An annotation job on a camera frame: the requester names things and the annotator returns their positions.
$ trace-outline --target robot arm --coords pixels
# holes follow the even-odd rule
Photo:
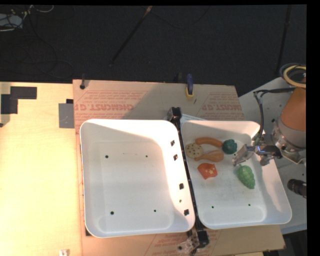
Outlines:
[[[281,68],[280,74],[288,84],[294,87],[253,92],[261,113],[260,129],[252,138],[252,145],[245,144],[236,153],[236,156],[232,159],[234,166],[248,160],[253,154],[260,156],[262,166],[269,164],[271,159],[281,157],[285,157],[296,164],[306,160],[300,155],[300,151],[306,149],[306,67],[285,65]],[[302,79],[293,80],[293,77],[297,74],[302,74]],[[292,94],[280,116],[274,122],[272,132],[263,134],[262,96],[266,93],[290,91],[292,91]]]

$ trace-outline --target dark background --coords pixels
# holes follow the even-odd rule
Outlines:
[[[306,64],[307,5],[290,6],[280,66]],[[0,14],[29,8],[2,4]],[[19,27],[0,27],[0,81],[172,83],[192,74],[195,84],[234,85],[240,97],[279,77],[287,4],[155,5],[109,67],[146,8],[34,5]]]

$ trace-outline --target metal bracket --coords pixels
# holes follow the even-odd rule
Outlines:
[[[185,241],[177,244],[176,247],[180,255],[192,255],[199,245],[197,233],[192,234],[192,230],[190,230],[190,236]]]
[[[236,166],[237,164],[240,164],[249,158],[252,157],[254,154],[254,147],[253,146],[247,146],[247,144],[244,144],[242,148],[239,149],[239,151],[236,153],[236,156],[232,159],[233,166]]]
[[[69,256],[69,253],[70,253],[69,249],[59,250],[59,256]]]
[[[295,164],[303,164],[307,160],[307,158],[300,155],[299,152],[296,152],[296,151],[288,152],[286,150],[280,150],[280,151],[286,159],[290,160]]]
[[[183,157],[183,161],[184,161],[184,168],[185,168],[185,172],[186,172],[186,176],[188,179],[188,184],[189,184],[189,188],[190,188],[190,194],[191,194],[191,199],[192,199],[192,204],[193,204],[193,210],[195,213],[195,230],[196,230],[196,239],[197,242],[190,242],[191,239],[195,238],[192,236],[192,231],[190,231],[190,233],[188,233],[188,237],[190,238],[190,241],[188,241],[188,239],[184,242],[183,246],[181,248],[185,248],[187,249],[187,247],[189,247],[190,243],[195,244],[196,247],[192,250],[193,254],[196,252],[197,248],[203,248],[206,245],[209,244],[209,237],[207,234],[207,231],[204,230],[204,226],[201,223],[200,219],[199,219],[199,214],[198,214],[198,209],[197,209],[197,204],[196,204],[196,198],[195,198],[195,193],[194,193],[194,189],[193,189],[193,185],[191,182],[191,177],[190,177],[190,172],[189,172],[189,167],[187,164],[187,158],[186,158],[186,154],[185,154],[185,147],[184,147],[184,142],[183,142],[183,138],[181,135],[181,129],[180,129],[180,119],[182,117],[182,111],[180,107],[171,107],[167,113],[167,117],[166,119],[171,122],[172,124],[175,125],[177,131],[178,131],[178,135],[179,135],[179,141],[180,141],[180,147],[181,147],[181,152],[182,152],[182,157]]]

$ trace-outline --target black cable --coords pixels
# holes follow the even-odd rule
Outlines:
[[[37,10],[38,12],[41,12],[41,13],[49,13],[55,8],[55,6],[53,4],[50,4],[50,8],[48,10],[41,10],[39,7],[37,8],[36,4],[34,4],[33,7],[34,7],[35,10]]]
[[[288,30],[288,27],[289,27],[289,24],[290,24],[291,8],[292,8],[292,4],[288,4],[288,6],[286,8],[285,21],[284,21],[283,33],[282,33],[282,40],[281,40],[281,45],[280,45],[280,53],[279,53],[278,62],[276,64],[275,73],[277,73],[277,71],[279,70],[281,59],[282,59],[282,55],[283,55],[284,48],[285,48],[287,30]]]
[[[174,28],[177,28],[177,29],[184,29],[184,28],[188,28],[188,27],[191,27],[193,25],[195,25],[196,23],[198,23],[206,14],[207,12],[209,11],[211,5],[208,6],[208,8],[204,11],[204,13],[193,23],[189,24],[189,25],[185,25],[185,26],[177,26],[177,25],[174,25],[172,23],[170,23],[169,21],[167,21],[165,18],[161,17],[160,15],[154,13],[153,11],[151,11],[150,13],[152,13],[153,15],[157,16],[159,19],[163,20],[164,22],[168,23],[170,26],[174,27]]]
[[[253,92],[253,95],[259,105],[259,109],[260,109],[260,128],[259,131],[257,132],[257,134],[254,136],[254,140],[256,140],[257,138],[261,138],[262,137],[262,133],[264,130],[264,109],[263,109],[263,104],[262,104],[262,97],[267,94],[267,93],[272,93],[272,94],[278,94],[278,93],[288,93],[288,92],[292,92],[295,89],[295,87],[291,87],[291,88],[278,88],[278,89],[271,89],[271,90],[256,90]]]
[[[18,4],[8,4],[8,6],[11,8],[11,10],[14,9],[21,9],[21,10],[25,10],[25,4],[21,4],[21,6],[19,6]]]
[[[288,63],[288,64],[284,64],[282,67],[280,67],[279,69],[279,76],[284,78],[284,71],[289,68],[289,67],[292,67],[292,66],[296,66],[296,67],[305,67],[306,65],[305,64],[301,64],[301,63],[296,63],[296,62],[293,62],[293,63]]]
[[[24,23],[24,19],[22,18],[20,24],[17,25],[17,24],[11,23],[11,21],[9,19],[11,16],[14,16],[14,15],[13,14],[7,14],[6,17],[0,19],[0,21],[3,21],[3,20],[7,20],[8,21],[7,24],[1,25],[1,27],[3,27],[3,28],[0,28],[0,32],[8,32],[8,31],[12,31],[12,30],[15,30],[15,29],[21,29],[21,25]]]
[[[72,13],[72,16],[73,16],[74,12],[75,12],[75,8],[72,6],[72,9],[73,9],[73,13]],[[28,13],[28,15],[26,16],[26,19],[29,19],[29,24],[30,24],[31,30],[34,33],[34,35],[24,33],[24,34],[18,35],[16,37],[12,36],[8,40],[1,39],[1,41],[3,43],[5,43],[7,46],[9,46],[9,48],[2,47],[2,49],[0,51],[0,56],[2,57],[2,60],[6,61],[8,63],[11,63],[11,64],[33,65],[39,72],[26,73],[26,72],[12,70],[7,67],[0,67],[0,70],[4,70],[7,72],[13,72],[16,74],[21,74],[21,75],[31,75],[31,76],[45,74],[45,75],[48,75],[48,76],[56,78],[56,79],[67,79],[67,78],[71,77],[74,73],[73,66],[68,61],[58,59],[58,53],[57,53],[56,49],[51,44],[49,44],[46,40],[44,40],[41,36],[39,36],[37,31],[35,30],[34,24],[31,20],[31,16],[36,16],[37,14],[33,14],[30,12],[31,9],[30,9],[29,5],[24,5],[24,10],[25,10],[25,12]],[[65,18],[62,19],[62,18],[52,18],[51,17],[51,19],[64,20]],[[31,45],[33,43],[37,43],[37,42],[43,43],[46,47],[49,47],[51,49],[51,52],[53,53],[53,59],[35,61],[35,59],[33,58],[32,54],[29,51],[29,48],[31,47]],[[16,49],[16,50],[19,49],[20,51],[22,51],[24,53],[23,58],[20,58],[20,59],[16,58],[15,52],[13,51],[13,49]],[[12,52],[12,56],[10,56],[10,60],[5,60],[3,58],[3,55],[8,54],[8,52],[9,53]],[[45,63],[47,63],[49,65],[52,64],[50,69],[44,70],[43,68],[40,67],[40,65],[43,65]],[[53,69],[57,67],[58,63],[66,64],[71,69],[70,74],[68,74],[66,76],[57,76],[57,75],[52,74],[51,71],[53,71]]]
[[[140,25],[142,24],[142,22],[145,20],[145,18],[147,17],[147,15],[150,13],[151,9],[152,9],[152,5],[149,5],[148,8],[145,10],[145,13],[142,15],[142,17],[140,18],[140,20],[138,21],[138,23],[135,25],[135,27],[133,28],[133,30],[131,31],[131,33],[129,34],[129,36],[125,39],[125,41],[123,42],[123,44],[120,46],[120,48],[118,49],[118,51],[115,53],[115,55],[111,58],[110,62],[109,62],[109,67],[111,68],[114,64],[115,64],[115,60],[116,58],[119,56],[119,54],[122,52],[122,50],[126,47],[126,45],[128,44],[128,42],[130,41],[130,39],[133,37],[133,35],[136,33],[136,31],[138,30],[138,28],[140,27]]]
[[[32,13],[32,16],[40,16],[40,17],[44,17],[44,18],[49,18],[49,19],[53,19],[55,21],[64,21],[64,20],[69,20],[71,18],[74,17],[75,13],[76,13],[76,9],[73,5],[70,5],[72,7],[72,14],[70,16],[67,16],[67,17],[63,17],[63,18],[57,18],[57,17],[54,17],[52,15],[47,15],[49,12],[41,12],[39,11],[40,13],[46,13],[46,14],[40,14],[38,12],[34,12]]]

